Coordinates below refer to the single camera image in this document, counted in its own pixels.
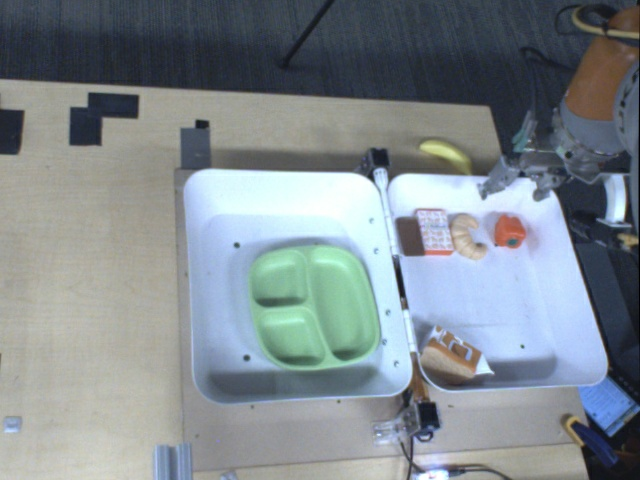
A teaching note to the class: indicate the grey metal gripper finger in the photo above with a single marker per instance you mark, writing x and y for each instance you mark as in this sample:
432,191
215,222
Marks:
546,186
497,178

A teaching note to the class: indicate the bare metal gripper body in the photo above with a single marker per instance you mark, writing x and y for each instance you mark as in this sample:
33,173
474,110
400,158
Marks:
542,160

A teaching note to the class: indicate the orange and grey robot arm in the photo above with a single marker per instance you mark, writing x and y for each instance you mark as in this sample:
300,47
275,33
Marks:
597,85

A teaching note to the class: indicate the orange bell pepper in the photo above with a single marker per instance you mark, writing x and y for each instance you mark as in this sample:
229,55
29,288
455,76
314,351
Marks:
509,229

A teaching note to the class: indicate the yellow banana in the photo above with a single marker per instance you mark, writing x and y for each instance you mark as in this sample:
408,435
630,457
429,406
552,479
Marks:
447,153

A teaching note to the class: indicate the beige croissant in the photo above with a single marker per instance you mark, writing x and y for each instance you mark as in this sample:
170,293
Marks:
465,240

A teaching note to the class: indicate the orange and white carton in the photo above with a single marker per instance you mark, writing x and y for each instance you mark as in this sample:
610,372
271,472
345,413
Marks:
435,233

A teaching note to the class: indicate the thin black and white rod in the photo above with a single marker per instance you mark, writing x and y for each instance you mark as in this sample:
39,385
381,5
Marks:
384,193

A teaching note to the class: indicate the white plastic tray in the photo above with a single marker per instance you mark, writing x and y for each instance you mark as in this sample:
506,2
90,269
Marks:
220,288
500,298

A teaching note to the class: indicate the tan and white pizza slice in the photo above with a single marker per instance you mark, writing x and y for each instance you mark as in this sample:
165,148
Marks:
447,360

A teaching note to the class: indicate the green divided plate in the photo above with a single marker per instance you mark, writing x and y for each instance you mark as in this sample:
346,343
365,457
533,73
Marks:
345,293

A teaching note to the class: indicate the black cylinder on white bracket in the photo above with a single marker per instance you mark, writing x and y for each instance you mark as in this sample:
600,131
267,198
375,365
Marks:
614,203

